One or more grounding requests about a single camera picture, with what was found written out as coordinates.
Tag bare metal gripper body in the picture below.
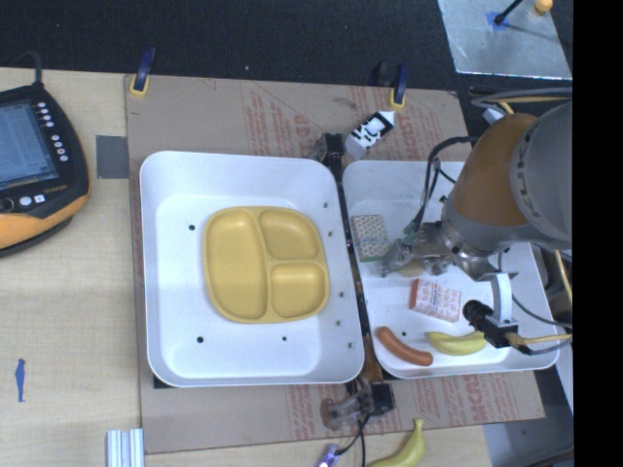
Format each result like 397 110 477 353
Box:
410 220 495 280

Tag orange and white packet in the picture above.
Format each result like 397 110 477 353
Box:
408 277 463 324

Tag thin black and white rod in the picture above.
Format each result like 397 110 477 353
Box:
332 157 380 384

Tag white plastic tray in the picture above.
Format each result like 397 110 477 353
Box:
341 159 562 380
138 150 367 389

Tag yellow banana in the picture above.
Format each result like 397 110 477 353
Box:
368 417 426 467
423 329 489 358

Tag red-orange sausage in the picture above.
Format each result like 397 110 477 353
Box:
376 326 435 368

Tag yellow divided plate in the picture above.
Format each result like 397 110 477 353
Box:
201 205 332 325

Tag brown cardboard board red print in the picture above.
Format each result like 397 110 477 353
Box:
124 73 547 455

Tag black cylinder on white bracket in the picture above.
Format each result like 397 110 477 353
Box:
461 270 522 350

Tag black block with thin wires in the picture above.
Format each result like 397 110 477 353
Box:
318 381 396 432
311 132 348 165

